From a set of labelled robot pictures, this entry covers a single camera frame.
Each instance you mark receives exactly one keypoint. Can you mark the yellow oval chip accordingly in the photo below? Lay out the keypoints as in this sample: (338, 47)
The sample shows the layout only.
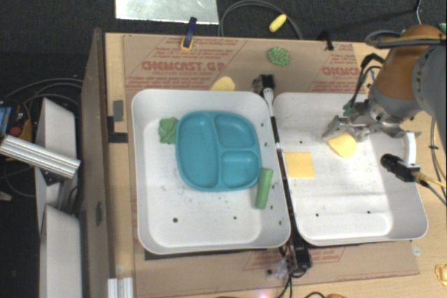
(222, 84)
(344, 147)

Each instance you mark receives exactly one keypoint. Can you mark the thin black and white rod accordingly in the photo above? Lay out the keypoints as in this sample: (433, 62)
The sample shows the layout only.
(279, 146)

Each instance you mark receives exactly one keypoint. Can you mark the yellow oblong toy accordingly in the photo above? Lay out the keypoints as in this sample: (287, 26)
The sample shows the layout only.
(277, 23)

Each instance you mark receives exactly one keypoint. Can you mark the green lettuce leaf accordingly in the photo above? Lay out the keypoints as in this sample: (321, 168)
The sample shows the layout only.
(167, 130)

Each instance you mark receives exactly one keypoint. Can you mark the green cylinder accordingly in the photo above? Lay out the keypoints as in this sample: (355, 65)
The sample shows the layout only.
(263, 188)

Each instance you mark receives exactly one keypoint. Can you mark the yellow square cheese slice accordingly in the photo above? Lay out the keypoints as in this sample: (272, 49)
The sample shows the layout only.
(299, 165)

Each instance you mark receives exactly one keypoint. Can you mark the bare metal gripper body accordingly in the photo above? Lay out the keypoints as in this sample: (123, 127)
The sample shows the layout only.
(372, 119)

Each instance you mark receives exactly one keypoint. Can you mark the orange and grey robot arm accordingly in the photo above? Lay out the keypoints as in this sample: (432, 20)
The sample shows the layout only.
(398, 69)

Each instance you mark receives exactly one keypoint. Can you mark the blue divided plate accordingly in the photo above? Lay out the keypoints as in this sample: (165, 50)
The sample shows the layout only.
(199, 150)

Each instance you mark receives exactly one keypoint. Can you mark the brown cardboard board red print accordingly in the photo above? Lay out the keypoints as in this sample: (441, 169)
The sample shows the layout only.
(209, 56)

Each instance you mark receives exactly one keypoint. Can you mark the green speckled biscuit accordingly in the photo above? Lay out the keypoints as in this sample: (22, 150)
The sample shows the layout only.
(279, 56)

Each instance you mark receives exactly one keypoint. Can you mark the white plastic tray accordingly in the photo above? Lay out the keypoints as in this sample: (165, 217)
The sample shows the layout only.
(349, 199)
(195, 216)

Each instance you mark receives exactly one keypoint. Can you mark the black cylinder on white bracket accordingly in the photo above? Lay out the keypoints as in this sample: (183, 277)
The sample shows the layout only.
(398, 165)

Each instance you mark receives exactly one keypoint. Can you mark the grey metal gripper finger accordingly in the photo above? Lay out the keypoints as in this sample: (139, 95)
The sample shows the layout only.
(363, 133)
(334, 127)

